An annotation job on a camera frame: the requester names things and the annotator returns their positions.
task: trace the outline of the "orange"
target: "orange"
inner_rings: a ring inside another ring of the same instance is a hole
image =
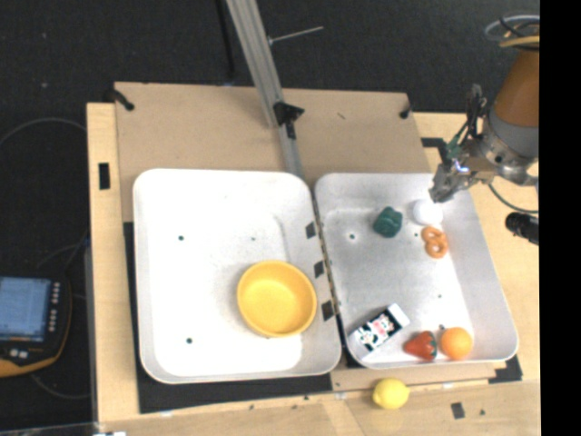
[[[440,349],[452,360],[462,360],[472,350],[474,340],[464,328],[448,328],[439,340]]]

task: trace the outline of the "orange donut toy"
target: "orange donut toy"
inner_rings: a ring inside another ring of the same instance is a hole
[[[426,226],[421,230],[421,238],[424,242],[429,243],[435,239],[446,239],[446,235],[433,226]]]
[[[448,253],[448,243],[444,239],[435,239],[426,243],[426,252],[432,258],[442,258]]]
[[[421,230],[421,238],[426,242],[426,252],[432,258],[442,258],[448,253],[448,238],[444,232],[433,226]]]

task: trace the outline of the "handheld device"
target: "handheld device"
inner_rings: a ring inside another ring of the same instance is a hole
[[[60,356],[71,323],[63,275],[0,273],[0,378],[33,372]]]

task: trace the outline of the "white tray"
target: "white tray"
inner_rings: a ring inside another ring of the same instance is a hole
[[[330,262],[345,335],[397,303],[411,324],[368,356],[351,354],[373,369],[410,366],[419,359],[402,350],[414,333],[462,326],[475,338],[465,362],[495,362],[517,351],[517,332],[490,258],[470,193],[441,204],[440,229],[448,237],[444,258],[430,258],[413,219],[413,204],[429,198],[427,173],[335,173],[315,188],[321,232]],[[385,238],[372,226],[387,206],[403,213],[399,233]],[[438,354],[435,364],[448,359]]]
[[[337,322],[266,339],[239,314],[236,285],[252,264],[303,270],[331,299],[310,190],[288,173],[155,169],[133,187],[140,354],[166,383],[323,374],[340,359]]]

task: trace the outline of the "yellow bowl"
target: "yellow bowl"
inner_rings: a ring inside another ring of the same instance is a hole
[[[278,260],[251,266],[240,278],[238,308],[250,328],[280,338],[309,328],[317,311],[317,294],[297,267]]]

